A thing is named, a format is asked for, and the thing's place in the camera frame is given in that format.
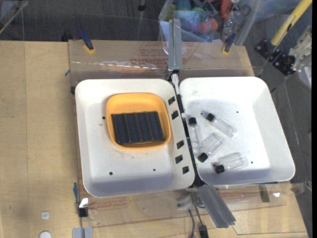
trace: gray carpet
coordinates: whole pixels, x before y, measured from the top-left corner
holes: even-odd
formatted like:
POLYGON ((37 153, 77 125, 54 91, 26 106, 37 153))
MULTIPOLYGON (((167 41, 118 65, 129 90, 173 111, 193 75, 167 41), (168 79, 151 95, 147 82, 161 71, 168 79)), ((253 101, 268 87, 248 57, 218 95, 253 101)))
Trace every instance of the gray carpet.
MULTIPOLYGON (((91 34, 92 39, 133 40, 138 36, 138 5, 140 0, 27 0, 29 5, 24 11, 25 40, 61 41, 65 29, 76 35, 78 25, 91 34), (76 16, 86 13, 85 17, 76 16), (131 17, 120 20, 118 17, 131 17)), ((144 17, 157 20, 165 0, 146 0, 144 17)), ((312 6, 303 14, 296 25, 282 41, 281 49, 288 53, 296 45, 297 39, 307 25, 312 25, 312 6)), ((265 60, 254 51, 255 45, 266 37, 270 20, 253 25, 244 45, 253 66, 262 66, 265 60)), ((158 25, 155 21, 146 21, 143 25, 148 36, 144 40, 157 40, 158 25)), ((298 195, 298 202, 304 216, 309 236, 312 229, 312 142, 308 133, 312 131, 311 90, 307 89, 296 76, 285 81, 285 76, 271 64, 264 66, 262 79, 273 91, 276 105, 290 150, 296 165, 293 183, 305 183, 307 188, 298 195)))

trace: white tray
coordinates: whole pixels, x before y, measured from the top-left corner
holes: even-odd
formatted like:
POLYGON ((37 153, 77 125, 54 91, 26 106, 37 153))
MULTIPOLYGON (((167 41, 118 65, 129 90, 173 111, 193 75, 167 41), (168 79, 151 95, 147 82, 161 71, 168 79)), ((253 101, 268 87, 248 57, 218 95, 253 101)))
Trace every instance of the white tray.
POLYGON ((174 190, 189 187, 195 178, 174 88, 162 79, 93 79, 76 87, 76 109, 83 182, 96 197, 174 190), (165 103, 172 137, 161 148, 122 150, 110 140, 105 117, 108 98, 119 93, 153 93, 165 103), (184 145, 177 149, 177 142, 184 145), (182 156, 176 163, 175 158, 182 156))
POLYGON ((196 117, 203 140, 221 134, 201 113, 209 112, 238 129, 216 155, 196 159, 198 173, 207 184, 230 185, 290 180, 295 166, 267 85, 256 77, 187 78, 180 83, 187 118, 196 117), (242 152, 249 165, 235 172, 217 174, 218 157, 242 152))

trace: wooden surface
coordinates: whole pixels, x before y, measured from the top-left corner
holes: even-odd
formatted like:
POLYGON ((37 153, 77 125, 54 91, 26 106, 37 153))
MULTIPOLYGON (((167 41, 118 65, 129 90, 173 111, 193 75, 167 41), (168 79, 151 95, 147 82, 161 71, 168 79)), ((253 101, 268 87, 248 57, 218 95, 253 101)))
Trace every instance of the wooden surface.
MULTIPOLYGON (((250 65, 244 47, 235 52, 239 62, 250 65)), ((0 42, 0 238, 36 238, 44 230, 53 238, 70 238, 72 228, 80 226, 73 193, 78 169, 68 70, 67 43, 0 42), (48 219, 41 218, 43 211, 49 211, 48 219)), ((236 226, 212 229, 210 237, 308 237, 295 197, 284 200, 277 207, 235 211, 236 226), (265 234, 269 232, 284 234, 265 234)), ((208 215, 203 221, 213 226, 208 215)), ((94 238, 187 238, 190 230, 186 217, 93 232, 94 238)))

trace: black cable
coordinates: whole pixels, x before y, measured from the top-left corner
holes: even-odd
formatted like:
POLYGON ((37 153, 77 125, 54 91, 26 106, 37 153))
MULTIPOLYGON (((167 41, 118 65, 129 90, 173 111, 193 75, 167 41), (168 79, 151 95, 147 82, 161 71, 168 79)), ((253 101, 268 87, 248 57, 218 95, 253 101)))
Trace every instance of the black cable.
POLYGON ((192 234, 191 234, 191 238, 193 238, 194 234, 195 234, 195 220, 194 220, 194 217, 193 217, 193 214, 192 214, 191 210, 188 210, 188 212, 189 212, 189 215, 190 215, 190 217, 192 219, 192 222, 193 222, 192 234))
POLYGON ((208 236, 208 229, 207 229, 207 227, 203 224, 202 219, 200 218, 200 214, 199 214, 199 211, 198 211, 198 209, 197 209, 197 205, 196 205, 196 204, 195 204, 195 209, 196 209, 196 212, 197 212, 199 221, 200 221, 200 226, 198 227, 200 237, 201 237, 201 238, 209 238, 209 236, 208 236))

